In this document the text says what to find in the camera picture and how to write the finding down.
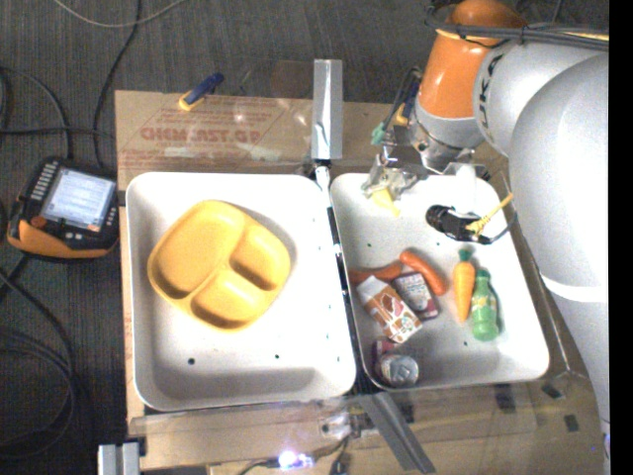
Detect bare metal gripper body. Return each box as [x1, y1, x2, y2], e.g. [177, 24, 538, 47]
[378, 124, 485, 177]

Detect yellow banana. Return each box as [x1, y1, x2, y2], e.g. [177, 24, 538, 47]
[370, 187, 403, 219]

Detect orange red sausage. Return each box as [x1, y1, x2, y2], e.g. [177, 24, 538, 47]
[399, 249, 449, 297]
[347, 261, 405, 287]

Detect dark red packet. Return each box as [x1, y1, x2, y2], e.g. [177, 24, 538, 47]
[393, 271, 441, 322]

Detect orange carrot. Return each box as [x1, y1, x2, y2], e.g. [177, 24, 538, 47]
[452, 246, 478, 326]

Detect white and brown carton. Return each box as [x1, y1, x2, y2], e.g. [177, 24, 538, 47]
[355, 275, 423, 344]

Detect green bottle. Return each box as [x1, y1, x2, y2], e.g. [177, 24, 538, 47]
[469, 268, 501, 342]

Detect brown cardboard board red print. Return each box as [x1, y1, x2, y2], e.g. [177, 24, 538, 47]
[113, 89, 602, 470]

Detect yellow divided plate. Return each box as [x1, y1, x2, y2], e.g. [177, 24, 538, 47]
[145, 198, 294, 333]

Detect white plastic tray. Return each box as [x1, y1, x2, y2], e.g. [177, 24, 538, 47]
[328, 171, 552, 393]
[125, 170, 358, 413]

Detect small grey can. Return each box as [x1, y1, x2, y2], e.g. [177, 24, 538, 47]
[378, 352, 421, 388]

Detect black cylinder on white bracket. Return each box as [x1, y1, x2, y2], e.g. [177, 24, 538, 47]
[425, 162, 485, 242]

